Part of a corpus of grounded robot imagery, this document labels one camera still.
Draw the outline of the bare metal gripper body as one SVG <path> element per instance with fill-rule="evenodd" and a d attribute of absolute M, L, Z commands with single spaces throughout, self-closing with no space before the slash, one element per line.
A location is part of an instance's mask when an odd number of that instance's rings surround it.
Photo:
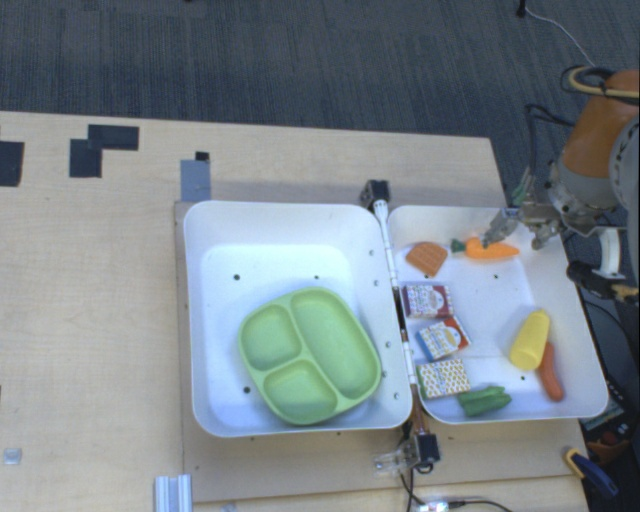
<path fill-rule="evenodd" d="M 529 230 L 530 225 L 555 221 L 560 232 L 589 237 L 598 225 L 602 216 L 601 209 L 594 209 L 590 205 L 578 200 L 571 193 L 561 192 L 558 197 L 552 194 L 545 202 L 537 200 L 536 196 L 527 193 L 519 206 L 519 219 Z"/>

